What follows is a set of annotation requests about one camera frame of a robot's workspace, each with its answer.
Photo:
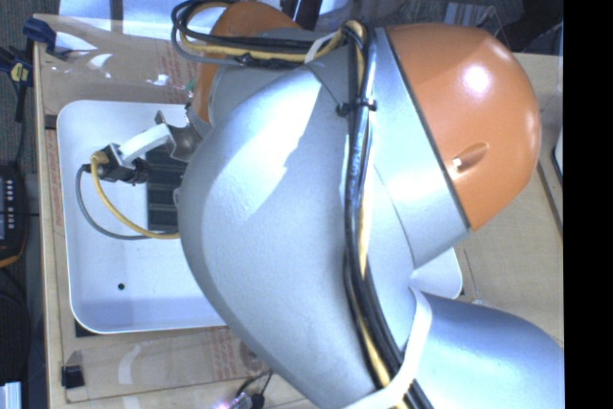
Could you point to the white plastic tray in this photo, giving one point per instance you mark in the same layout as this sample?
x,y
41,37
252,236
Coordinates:
x,y
129,282

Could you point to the dark striped rectangular packet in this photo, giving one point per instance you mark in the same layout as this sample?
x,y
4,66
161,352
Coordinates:
x,y
163,196

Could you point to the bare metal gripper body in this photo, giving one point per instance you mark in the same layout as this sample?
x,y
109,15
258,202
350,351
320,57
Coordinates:
x,y
184,141

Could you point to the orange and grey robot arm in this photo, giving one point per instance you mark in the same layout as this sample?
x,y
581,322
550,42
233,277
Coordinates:
x,y
287,206

